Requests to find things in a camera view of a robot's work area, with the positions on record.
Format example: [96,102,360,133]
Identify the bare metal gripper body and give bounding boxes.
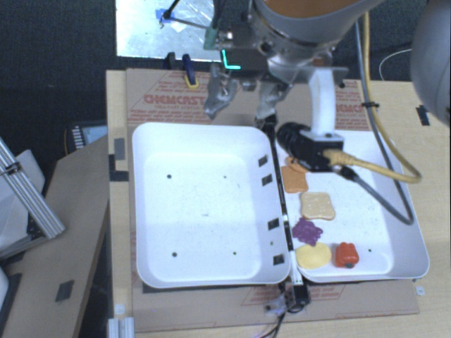
[210,23,334,92]

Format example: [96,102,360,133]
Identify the brown cardboard board, red print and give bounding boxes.
[124,68,421,334]

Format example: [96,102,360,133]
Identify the orange toast slice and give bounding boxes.
[280,165,309,194]

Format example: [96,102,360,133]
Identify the white plastic tray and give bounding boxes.
[273,125,431,284]
[131,121,293,289]

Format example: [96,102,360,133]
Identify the thin black and white rod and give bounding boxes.
[263,118,302,285]

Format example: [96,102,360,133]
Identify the tan bread slice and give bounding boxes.
[299,191,337,222]

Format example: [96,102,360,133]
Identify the purple grapes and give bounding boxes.
[290,217,324,246]

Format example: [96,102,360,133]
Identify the yellow round disc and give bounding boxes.
[294,242,333,270]

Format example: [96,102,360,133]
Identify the orange bell pepper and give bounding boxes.
[333,241,361,270]

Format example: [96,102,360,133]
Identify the black cylinder on white bracket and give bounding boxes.
[276,66,350,173]

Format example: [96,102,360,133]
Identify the black block with thin wires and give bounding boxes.
[283,282,311,313]

